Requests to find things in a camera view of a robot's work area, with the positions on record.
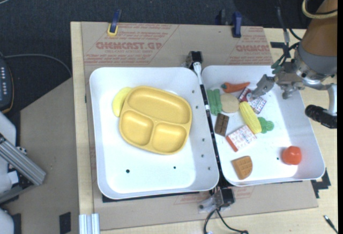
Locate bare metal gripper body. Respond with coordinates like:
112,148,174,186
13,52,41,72
273,61,335,92

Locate white carton red side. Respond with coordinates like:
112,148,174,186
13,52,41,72
237,87,267,115

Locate orange carrot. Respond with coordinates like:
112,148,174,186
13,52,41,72
220,81,251,94

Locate yellow corn cob green husk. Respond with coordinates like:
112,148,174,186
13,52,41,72
238,101,275,135

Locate round tan biscuit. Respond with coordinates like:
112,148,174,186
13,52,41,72
220,93,240,114

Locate green beans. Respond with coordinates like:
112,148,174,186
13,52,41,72
206,88,223,117

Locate white carton orange side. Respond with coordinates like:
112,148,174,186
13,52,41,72
225,124,258,153

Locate brown chocolate bar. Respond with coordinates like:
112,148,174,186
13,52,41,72
214,112,230,137

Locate orange red pepper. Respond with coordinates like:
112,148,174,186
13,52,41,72
281,145,303,166

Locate thin black and white rod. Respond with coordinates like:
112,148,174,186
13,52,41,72
193,62,223,188

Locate white plastic tray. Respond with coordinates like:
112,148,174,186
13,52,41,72
88,66,220,200
200,65,326,187

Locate orange waffle piece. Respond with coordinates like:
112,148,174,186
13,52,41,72
231,155,253,181

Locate yellow divided plate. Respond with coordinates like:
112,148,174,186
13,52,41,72
118,85,193,156

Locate brown cardboard board red print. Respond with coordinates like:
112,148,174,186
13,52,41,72
80,21,319,231

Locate yellow banana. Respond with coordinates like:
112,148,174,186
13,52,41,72
111,87,132,118

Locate black cylinder on white bracket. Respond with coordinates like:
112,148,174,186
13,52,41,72
304,82,338,129

